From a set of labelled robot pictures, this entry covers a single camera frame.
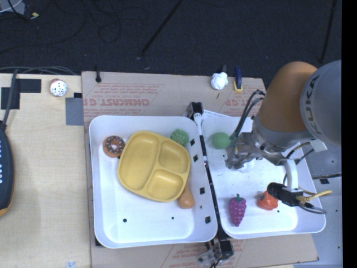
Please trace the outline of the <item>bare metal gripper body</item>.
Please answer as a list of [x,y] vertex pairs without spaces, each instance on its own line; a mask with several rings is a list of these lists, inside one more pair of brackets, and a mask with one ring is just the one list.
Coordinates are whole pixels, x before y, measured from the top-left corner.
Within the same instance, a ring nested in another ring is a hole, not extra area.
[[230,143],[238,160],[266,159],[274,165],[279,164],[279,152],[276,147],[272,146],[259,135],[249,132],[240,133],[238,137],[233,137]]

